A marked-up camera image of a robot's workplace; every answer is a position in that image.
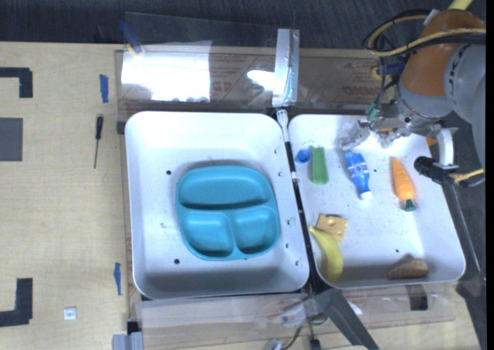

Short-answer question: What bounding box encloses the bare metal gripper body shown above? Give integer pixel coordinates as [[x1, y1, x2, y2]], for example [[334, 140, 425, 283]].
[[370, 103, 430, 138]]

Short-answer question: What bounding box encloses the orange carrot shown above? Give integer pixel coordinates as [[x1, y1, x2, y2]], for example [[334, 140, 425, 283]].
[[390, 156, 418, 212]]

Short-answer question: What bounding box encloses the blue and white bottle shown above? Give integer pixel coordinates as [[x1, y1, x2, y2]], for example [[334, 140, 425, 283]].
[[343, 151, 375, 201]]

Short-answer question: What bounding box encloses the black screwdriver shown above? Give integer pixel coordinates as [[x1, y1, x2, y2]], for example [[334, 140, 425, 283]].
[[93, 114, 105, 170]]

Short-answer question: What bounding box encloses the black cylinder on white bracket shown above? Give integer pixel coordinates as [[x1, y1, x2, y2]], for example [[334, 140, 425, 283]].
[[413, 127, 461, 185]]

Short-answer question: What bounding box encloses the blue divided plate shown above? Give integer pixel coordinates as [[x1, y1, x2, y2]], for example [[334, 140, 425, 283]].
[[174, 165, 282, 262]]

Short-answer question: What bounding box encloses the brown bread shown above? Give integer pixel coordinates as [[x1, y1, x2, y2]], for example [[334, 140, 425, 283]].
[[387, 257, 431, 281]]

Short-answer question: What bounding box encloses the yellow cheese slice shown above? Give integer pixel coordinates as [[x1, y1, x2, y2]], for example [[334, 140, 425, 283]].
[[316, 213, 350, 243]]

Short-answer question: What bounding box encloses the yellow banana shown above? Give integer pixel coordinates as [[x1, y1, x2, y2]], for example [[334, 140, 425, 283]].
[[308, 224, 345, 282]]

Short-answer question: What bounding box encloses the green celery stick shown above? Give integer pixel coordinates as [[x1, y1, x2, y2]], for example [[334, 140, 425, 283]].
[[309, 145, 330, 186]]

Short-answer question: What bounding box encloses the white plastic tray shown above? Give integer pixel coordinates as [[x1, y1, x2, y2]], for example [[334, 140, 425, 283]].
[[123, 110, 311, 301], [287, 113, 467, 291]]

